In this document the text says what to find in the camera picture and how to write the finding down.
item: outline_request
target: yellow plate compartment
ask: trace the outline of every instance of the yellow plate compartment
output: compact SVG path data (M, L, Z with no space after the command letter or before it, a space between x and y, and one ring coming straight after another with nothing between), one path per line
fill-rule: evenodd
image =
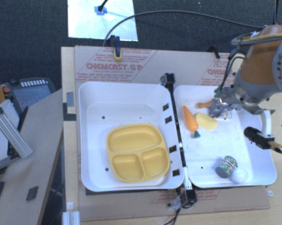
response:
M107 135L112 169L124 182L141 182L165 175L170 167L166 143L160 131L141 123L117 127Z

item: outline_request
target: white plastic tray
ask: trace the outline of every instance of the white plastic tray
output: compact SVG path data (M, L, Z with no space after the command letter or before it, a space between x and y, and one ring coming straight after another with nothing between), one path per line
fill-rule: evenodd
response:
M215 130L199 127L201 137L191 138L184 122L183 105L195 115L208 114L208 108L199 109L198 102L208 102L216 87L179 86L175 89L175 101L182 135L183 149L191 182L202 188L270 185L276 179L276 170L269 150L262 150L243 135L246 127L262 129L260 117L245 110L232 111L232 118L218 120ZM244 183L236 184L231 179L219 177L215 168L226 156L232 156L249 172Z
M170 93L157 84L86 82L78 92L82 156L82 181L92 191L173 189L183 182ZM162 177L138 182L120 181L113 173L106 150L106 137L113 128L150 123L162 133L166 146L176 145L169 154L170 169Z

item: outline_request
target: cardboard surface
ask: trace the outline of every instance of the cardboard surface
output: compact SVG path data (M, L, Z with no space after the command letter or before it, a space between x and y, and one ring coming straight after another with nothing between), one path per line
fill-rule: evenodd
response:
M200 84L200 85L215 85L222 80L222 75L226 66L227 54L221 54L222 58L217 60L212 53L205 52L172 52L172 51L154 51L154 50L135 50L127 49L128 53L133 53L139 60L140 53L149 54L148 57L144 55L145 63L140 64L134 62L135 67L139 66L139 71L130 70L131 62L125 63L126 66L104 65L102 67L91 67L90 63L94 59L106 55L110 57L111 49L102 47L76 47L63 48L63 91L64 101L65 94L76 93L77 87L86 81L107 81L107 77L114 75L115 81L121 81L121 75L124 74L124 68L127 74L131 74L126 82L132 83L158 83L160 77L165 72L174 72L176 77L176 86L180 84ZM111 62L105 58L101 62ZM74 61L76 65L76 72L74 74ZM68 107L68 112L75 113L75 106ZM65 127L74 127L75 121L65 122ZM96 194L86 195L85 187L80 181L80 153L79 147L71 144L69 151L73 156L77 154L77 175L78 175L78 190L67 189L67 202L74 202L74 210L79 210L81 214L81 221L86 221L83 224L152 224L151 220L136 219L121 220L121 218L135 218L135 217L150 217L150 216L171 216L174 214L173 210L167 210L167 202L176 197L174 190L169 191L149 191L142 193L124 193L124 194ZM74 180L69 177L66 178L68 187L75 187ZM269 208L269 201L265 187L238 187L230 189L207 189L198 191L198 202L188 210L182 210L182 214L193 213L207 213L207 212L222 212L222 211L240 211L240 210L256 210ZM87 222L88 220L102 220L102 219L120 219L108 223L101 222ZM156 218L158 221L165 221L165 219Z
M0 225L41 224L61 148L61 101L59 90L28 109L21 135L33 153L11 163L0 175L0 182L5 182L0 197ZM35 187L36 197L27 201L29 189Z

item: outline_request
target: white egg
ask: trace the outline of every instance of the white egg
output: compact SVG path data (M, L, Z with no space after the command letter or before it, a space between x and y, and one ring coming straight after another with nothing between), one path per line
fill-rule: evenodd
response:
M243 183L248 179L248 177L249 174L247 170L241 167L236 167L231 174L231 179L235 183Z

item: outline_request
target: small can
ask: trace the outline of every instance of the small can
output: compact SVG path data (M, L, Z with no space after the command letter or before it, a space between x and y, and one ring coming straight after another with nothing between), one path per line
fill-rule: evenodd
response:
M233 157L225 156L225 158L216 167L216 173L222 178L228 178L237 166L238 164Z

